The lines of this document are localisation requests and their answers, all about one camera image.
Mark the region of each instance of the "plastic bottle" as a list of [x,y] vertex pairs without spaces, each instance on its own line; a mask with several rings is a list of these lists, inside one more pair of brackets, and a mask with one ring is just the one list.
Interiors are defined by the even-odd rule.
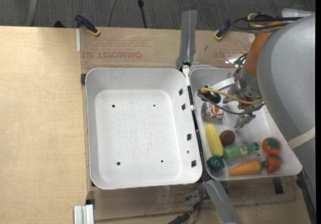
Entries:
[[242,158],[244,156],[247,156],[249,152],[251,151],[257,151],[259,150],[259,144],[258,143],[252,143],[250,145],[241,144],[236,145],[232,147],[225,147],[223,149],[223,159],[225,161],[232,161],[234,159]]

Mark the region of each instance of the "white tray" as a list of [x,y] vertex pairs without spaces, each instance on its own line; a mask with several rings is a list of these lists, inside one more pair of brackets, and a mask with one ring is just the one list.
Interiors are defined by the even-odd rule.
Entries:
[[188,184],[200,179],[202,164],[181,72],[93,69],[86,76],[86,96],[90,176],[97,187]]
[[[197,90],[207,84],[209,86],[213,86],[216,83],[225,80],[229,72],[233,72],[233,69],[195,69],[191,72],[190,75],[194,105],[196,109],[196,117],[200,130],[200,136],[202,139],[205,161],[212,156],[205,136],[205,126],[209,123],[214,124],[219,134],[224,130],[232,130],[235,133],[235,141],[230,146],[236,144],[251,144],[253,142],[257,142],[260,146],[260,149],[255,152],[250,152],[246,157],[243,157],[241,159],[236,159],[231,162],[224,161],[225,168],[220,170],[218,174],[213,174],[208,171],[211,177],[217,180],[227,181],[249,178],[291,176],[298,174],[302,170],[302,165],[294,152],[288,146],[287,141],[281,134],[280,130],[276,126],[265,106],[259,111],[255,111],[254,114],[256,115],[256,118],[241,129],[234,128],[237,120],[237,115],[229,114],[227,112],[224,112],[222,120],[202,118],[201,107],[203,101],[197,96]],[[236,101],[232,101],[228,104],[223,105],[223,98],[224,96],[222,96],[222,100],[219,105],[224,106],[231,111],[241,111],[237,108],[238,103]],[[261,143],[266,137],[275,137],[280,140],[282,146],[281,152],[279,154],[279,157],[282,161],[281,167],[270,174],[266,172],[265,168],[262,168],[260,172],[252,175],[229,176],[228,171],[239,164],[250,160],[259,160],[260,162],[265,160],[267,154],[262,150]]]

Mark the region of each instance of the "table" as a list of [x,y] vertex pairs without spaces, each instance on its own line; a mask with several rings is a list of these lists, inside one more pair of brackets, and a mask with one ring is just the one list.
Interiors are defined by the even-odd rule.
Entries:
[[[0,34],[0,223],[72,223],[88,192],[75,29],[2,26]],[[302,191],[289,182],[292,200],[237,206],[242,221],[310,223]],[[168,223],[177,215],[99,223]],[[221,223],[214,209],[201,211],[197,223],[207,221]]]

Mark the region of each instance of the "red and white can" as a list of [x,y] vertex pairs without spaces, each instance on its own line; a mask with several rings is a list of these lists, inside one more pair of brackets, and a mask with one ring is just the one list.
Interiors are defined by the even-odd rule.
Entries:
[[224,111],[214,104],[205,102],[202,105],[201,115],[203,118],[221,120],[223,118]]

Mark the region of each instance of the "orange carrot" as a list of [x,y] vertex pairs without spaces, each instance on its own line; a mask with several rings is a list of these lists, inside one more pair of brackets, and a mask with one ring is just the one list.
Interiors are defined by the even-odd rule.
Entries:
[[249,161],[245,162],[239,166],[236,166],[234,169],[229,171],[230,175],[247,175],[247,174],[254,174],[260,171],[262,165],[259,161]]

